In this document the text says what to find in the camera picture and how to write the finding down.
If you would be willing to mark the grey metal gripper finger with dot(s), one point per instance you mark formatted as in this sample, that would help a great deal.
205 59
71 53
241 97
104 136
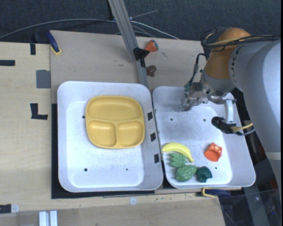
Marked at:
192 104
185 105

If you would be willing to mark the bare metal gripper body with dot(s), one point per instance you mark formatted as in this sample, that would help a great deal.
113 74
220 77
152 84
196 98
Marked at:
199 93

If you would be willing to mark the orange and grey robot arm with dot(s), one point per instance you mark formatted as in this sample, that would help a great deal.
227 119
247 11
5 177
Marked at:
254 74

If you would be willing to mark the white plastic tray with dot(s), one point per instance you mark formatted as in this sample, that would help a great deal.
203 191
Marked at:
108 168
191 131

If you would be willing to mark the yellow banana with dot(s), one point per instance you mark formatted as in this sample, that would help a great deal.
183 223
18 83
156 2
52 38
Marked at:
179 147

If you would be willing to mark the brown biscuit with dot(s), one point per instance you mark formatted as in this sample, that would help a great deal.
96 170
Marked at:
151 70

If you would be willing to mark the orange carton with yellow star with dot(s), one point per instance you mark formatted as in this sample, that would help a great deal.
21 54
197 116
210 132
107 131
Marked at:
213 152

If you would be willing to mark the green grapes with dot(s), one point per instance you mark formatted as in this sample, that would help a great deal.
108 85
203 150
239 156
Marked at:
185 173
178 160

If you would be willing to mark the red strawberry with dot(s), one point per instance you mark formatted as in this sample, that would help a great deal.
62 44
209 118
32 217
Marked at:
151 46

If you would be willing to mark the dark green broccoli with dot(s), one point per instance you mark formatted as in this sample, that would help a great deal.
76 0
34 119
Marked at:
204 173

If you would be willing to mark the yellow divided plate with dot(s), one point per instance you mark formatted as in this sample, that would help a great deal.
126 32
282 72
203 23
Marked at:
114 110

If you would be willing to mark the pale wood board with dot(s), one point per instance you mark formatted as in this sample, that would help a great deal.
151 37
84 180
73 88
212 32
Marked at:
94 60

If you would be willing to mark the black cylinder on white bracket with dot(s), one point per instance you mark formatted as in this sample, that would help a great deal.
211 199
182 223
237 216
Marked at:
222 124

